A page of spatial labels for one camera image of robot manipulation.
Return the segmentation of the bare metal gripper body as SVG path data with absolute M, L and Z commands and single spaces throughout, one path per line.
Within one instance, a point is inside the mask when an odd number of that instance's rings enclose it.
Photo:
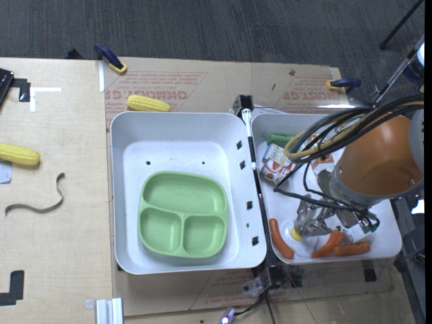
M 330 219 L 338 219 L 337 225 L 344 228 L 351 228 L 359 224 L 357 207 L 353 207 L 353 202 L 344 198 L 339 190 L 333 188 L 335 182 L 331 172 L 321 171 L 317 176 L 317 184 L 320 191 L 307 190 L 308 193 L 300 201 L 298 209 L 309 207 L 313 211 L 313 218 L 325 218 L 330 228 L 332 228 Z

